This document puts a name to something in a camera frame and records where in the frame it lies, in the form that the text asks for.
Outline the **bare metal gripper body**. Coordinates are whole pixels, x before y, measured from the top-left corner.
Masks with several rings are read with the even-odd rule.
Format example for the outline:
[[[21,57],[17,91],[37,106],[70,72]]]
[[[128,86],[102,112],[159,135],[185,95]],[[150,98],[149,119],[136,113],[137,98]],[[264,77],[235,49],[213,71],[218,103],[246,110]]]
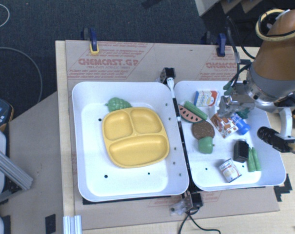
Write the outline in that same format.
[[[231,92],[231,111],[240,112],[245,109],[249,111],[254,108],[266,112],[276,111],[275,103],[282,97],[276,97],[260,89],[254,82],[238,82]]]

